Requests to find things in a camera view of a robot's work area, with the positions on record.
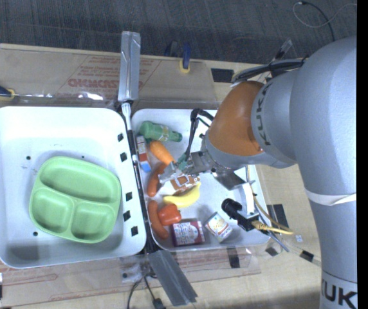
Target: carrot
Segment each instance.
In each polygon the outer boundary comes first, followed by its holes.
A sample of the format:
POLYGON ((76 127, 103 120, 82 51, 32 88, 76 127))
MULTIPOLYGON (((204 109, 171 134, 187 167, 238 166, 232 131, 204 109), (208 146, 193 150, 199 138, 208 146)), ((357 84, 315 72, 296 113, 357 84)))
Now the carrot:
POLYGON ((160 180, 158 179, 158 175, 163 174, 164 169, 167 165, 160 164, 156 168, 152 170, 152 173, 147 182, 147 195, 149 197, 154 197, 158 191, 158 185, 160 184, 160 180))
POLYGON ((176 162, 167 148, 160 141, 151 141, 149 144, 151 153, 160 161, 169 165, 171 162, 176 162))
POLYGON ((161 239, 167 239, 169 232, 162 226, 160 219, 157 214, 158 203, 155 200, 150 200, 147 206, 148 215, 150 217, 151 228, 155 234, 161 239))

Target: white band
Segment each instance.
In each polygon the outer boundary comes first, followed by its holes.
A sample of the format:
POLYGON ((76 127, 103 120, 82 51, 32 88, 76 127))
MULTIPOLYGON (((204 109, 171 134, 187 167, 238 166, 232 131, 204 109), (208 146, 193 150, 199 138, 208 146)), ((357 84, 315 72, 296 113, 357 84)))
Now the white band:
POLYGON ((305 189, 307 197, 321 205, 333 206, 338 205, 339 203, 349 203, 350 201, 357 200, 357 192, 354 194, 342 194, 342 195, 328 195, 328 194, 317 194, 305 189))

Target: white cable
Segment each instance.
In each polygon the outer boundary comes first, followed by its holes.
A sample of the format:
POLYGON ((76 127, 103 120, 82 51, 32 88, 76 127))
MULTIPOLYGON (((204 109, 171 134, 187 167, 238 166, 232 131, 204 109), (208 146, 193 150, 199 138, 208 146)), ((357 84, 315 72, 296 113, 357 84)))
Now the white cable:
POLYGON ((345 7, 347 6, 355 6, 357 7, 357 4, 356 3, 347 3, 346 5, 344 5, 343 7, 341 7, 339 10, 337 10, 337 12, 334 14, 334 16, 332 16, 332 18, 330 18, 328 21, 320 24, 320 25, 310 25, 306 22, 304 22, 301 18, 298 17, 297 13, 295 12, 295 7, 297 5, 303 5, 302 1, 297 1, 294 5, 293 5, 293 13, 294 13, 294 16, 300 21, 300 23, 302 23, 303 25, 305 26, 308 26, 309 28, 321 28, 325 25, 327 25, 328 23, 330 23, 334 18, 336 18, 336 16, 338 15, 338 13, 340 13, 345 7))

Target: brown sausage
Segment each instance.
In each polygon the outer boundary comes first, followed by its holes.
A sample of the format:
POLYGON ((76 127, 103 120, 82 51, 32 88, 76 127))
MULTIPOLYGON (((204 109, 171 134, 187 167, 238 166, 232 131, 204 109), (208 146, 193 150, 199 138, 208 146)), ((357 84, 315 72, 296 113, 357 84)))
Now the brown sausage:
POLYGON ((147 183, 147 195, 149 197, 154 197, 157 194, 158 184, 160 183, 158 175, 163 174, 166 166, 165 164, 160 164, 152 171, 147 183))
POLYGON ((150 217, 151 228, 161 239, 167 239, 169 237, 169 232, 165 230, 162 226, 160 219, 157 214, 158 203, 155 200, 150 200, 148 202, 148 215, 150 217))

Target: banana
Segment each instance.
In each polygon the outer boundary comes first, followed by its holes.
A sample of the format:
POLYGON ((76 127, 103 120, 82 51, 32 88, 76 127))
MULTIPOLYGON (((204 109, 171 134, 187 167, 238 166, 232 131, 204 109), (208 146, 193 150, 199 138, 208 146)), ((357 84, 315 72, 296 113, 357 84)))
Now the banana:
POLYGON ((175 203, 179 209, 188 207, 198 200, 200 186, 201 182, 198 182, 195 187, 184 192, 179 196, 164 196, 163 202, 166 205, 169 203, 175 203))

